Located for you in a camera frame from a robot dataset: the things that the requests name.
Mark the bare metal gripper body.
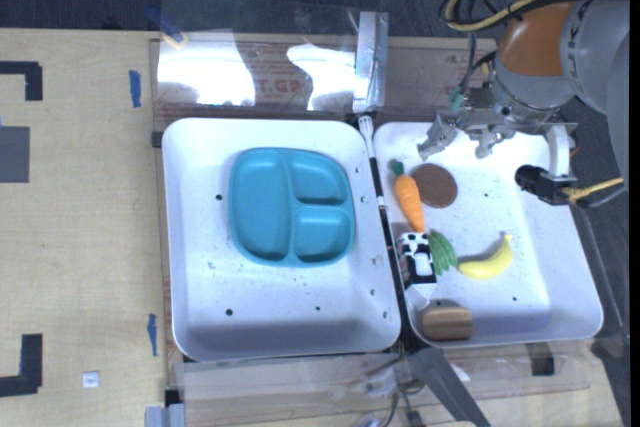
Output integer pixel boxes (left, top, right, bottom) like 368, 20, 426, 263
451, 87, 577, 139

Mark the brown biscuit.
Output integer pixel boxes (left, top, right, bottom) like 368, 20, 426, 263
410, 162, 459, 210

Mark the orange carrot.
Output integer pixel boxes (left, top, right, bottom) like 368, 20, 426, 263
389, 159, 427, 235

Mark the white plastic tray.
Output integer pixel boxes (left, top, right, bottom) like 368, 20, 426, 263
160, 116, 403, 363
372, 120, 605, 349

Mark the green ribbed vegetable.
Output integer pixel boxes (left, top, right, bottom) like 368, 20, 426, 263
428, 229, 459, 277

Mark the yellow banana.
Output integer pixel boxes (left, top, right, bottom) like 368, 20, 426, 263
456, 232, 515, 281

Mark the black and white carton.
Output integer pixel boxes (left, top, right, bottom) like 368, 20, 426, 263
396, 230, 438, 289

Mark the brown bread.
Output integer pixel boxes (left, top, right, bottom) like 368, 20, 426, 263
420, 305, 475, 342

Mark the blue divided plate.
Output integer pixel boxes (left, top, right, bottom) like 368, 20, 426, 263
227, 146, 357, 268

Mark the black cylinder on white bracket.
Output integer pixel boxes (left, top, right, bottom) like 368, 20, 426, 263
514, 122, 581, 207

